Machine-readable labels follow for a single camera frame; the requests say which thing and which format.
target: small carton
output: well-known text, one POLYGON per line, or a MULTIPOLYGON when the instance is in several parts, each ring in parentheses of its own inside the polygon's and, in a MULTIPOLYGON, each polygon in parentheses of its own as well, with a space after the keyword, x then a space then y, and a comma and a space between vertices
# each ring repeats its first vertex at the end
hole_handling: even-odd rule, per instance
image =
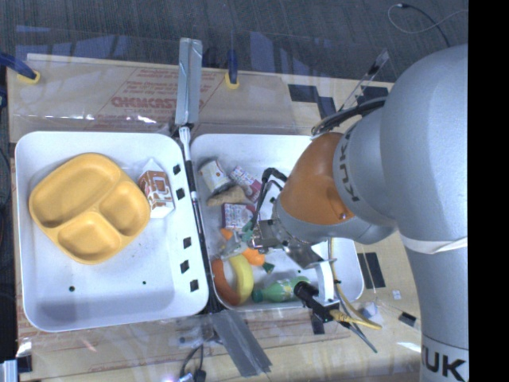
POLYGON ((168 175, 151 158, 138 179, 140 189, 150 204, 150 218, 164 218, 175 209, 168 175))
POLYGON ((255 203, 258 200, 260 190, 262 189, 262 183, 255 177, 241 166, 236 166, 233 171, 231 171, 230 178, 243 189, 249 201, 255 203))

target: plastic bottle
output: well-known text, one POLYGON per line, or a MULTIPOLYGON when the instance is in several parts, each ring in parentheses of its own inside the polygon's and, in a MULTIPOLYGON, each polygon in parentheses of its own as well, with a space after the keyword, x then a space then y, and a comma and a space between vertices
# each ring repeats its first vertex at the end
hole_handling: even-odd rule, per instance
POLYGON ((264 289, 253 290, 251 298, 254 302, 288 302, 295 299, 293 288, 299 282, 309 283, 309 279, 305 276, 297 276, 291 280, 278 280, 264 289))

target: kuka logo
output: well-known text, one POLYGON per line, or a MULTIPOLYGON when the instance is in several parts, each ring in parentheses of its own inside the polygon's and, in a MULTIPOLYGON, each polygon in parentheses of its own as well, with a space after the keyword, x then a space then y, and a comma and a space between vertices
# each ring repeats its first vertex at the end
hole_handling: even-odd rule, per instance
POLYGON ((449 359, 449 356, 440 354, 436 351, 430 354, 429 348, 423 345, 421 348, 421 361, 422 365, 433 373, 441 373, 441 375, 445 378, 453 376, 454 379, 451 378, 451 380, 468 382, 460 373, 462 368, 464 368, 462 365, 466 362, 460 358, 451 360, 449 359))
POLYGON ((350 181, 350 178, 348 176, 348 170, 347 170, 347 164, 346 164, 346 159, 347 159, 347 154, 346 154, 346 151, 347 151, 347 148, 348 148, 348 140, 350 139, 350 134, 352 133, 352 131, 354 130, 354 128, 356 127, 356 125, 354 125, 348 132, 347 134, 344 136, 345 138, 345 144, 342 144, 341 145, 341 157, 340 157, 340 170, 343 171, 344 173, 344 177, 343 177, 343 187, 344 189, 346 190, 347 193, 349 193, 351 195, 351 199, 352 201, 356 202, 356 201, 359 201, 359 197, 357 197, 355 194, 354 194, 354 190, 353 190, 353 187, 352 187, 352 184, 349 182, 350 181))

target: white tray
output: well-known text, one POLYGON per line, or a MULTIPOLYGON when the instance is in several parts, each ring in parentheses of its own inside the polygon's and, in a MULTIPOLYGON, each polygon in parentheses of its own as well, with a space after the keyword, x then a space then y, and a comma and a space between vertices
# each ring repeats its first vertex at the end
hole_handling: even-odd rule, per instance
POLYGON ((180 147, 162 134, 34 132, 16 145, 21 282, 26 317, 49 332, 193 315, 208 300, 200 244, 180 147), (34 186, 69 158, 97 152, 136 180, 149 158, 169 175, 176 208, 152 219, 131 244, 97 265, 77 263, 29 215, 34 186), (179 166, 175 174, 173 167, 179 166), (178 199, 176 191, 184 189, 178 199), (190 245, 185 247, 185 240, 190 245))
MULTIPOLYGON (((269 167, 275 167, 288 175, 309 144, 310 140, 307 136, 276 134, 203 134, 192 142, 191 155, 195 169, 196 189, 210 259, 214 259, 219 255, 219 247, 224 244, 224 239, 219 230, 221 227, 221 209, 220 207, 208 207, 206 205, 210 191, 204 180, 197 174, 198 168, 206 160, 218 158, 227 173, 239 165, 259 180, 263 170, 269 167)), ((260 211, 260 219, 270 218, 272 204, 269 199, 277 195, 278 189, 273 186, 267 194, 260 211)), ((326 243, 314 246, 313 250, 327 258, 326 243)), ((336 240, 333 258, 337 258, 334 268, 341 280, 343 292, 350 301, 356 300, 363 293, 364 281, 354 242, 346 239, 336 240)), ((311 283, 317 286, 316 271, 314 269, 302 270, 281 249, 275 249, 267 254, 266 261, 274 264, 275 269, 272 274, 268 275, 261 267, 253 267, 254 285, 257 288, 268 286, 274 280, 288 279, 296 275, 307 276, 311 283)), ((229 283, 235 284, 235 274, 229 265, 225 264, 224 270, 229 283)), ((254 303, 251 299, 248 299, 241 306, 232 307, 223 301, 219 295, 218 298, 226 307, 236 310, 270 310, 302 306, 300 301, 254 303)))

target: yellow divided plate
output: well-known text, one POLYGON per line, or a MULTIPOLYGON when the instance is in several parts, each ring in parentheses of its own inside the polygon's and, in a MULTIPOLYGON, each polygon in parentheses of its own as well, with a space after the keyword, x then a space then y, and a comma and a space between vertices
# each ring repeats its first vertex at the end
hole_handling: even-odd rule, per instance
POLYGON ((30 194, 29 211, 42 231, 80 263, 101 263, 138 236, 150 206, 112 160, 85 153, 65 162, 30 194))

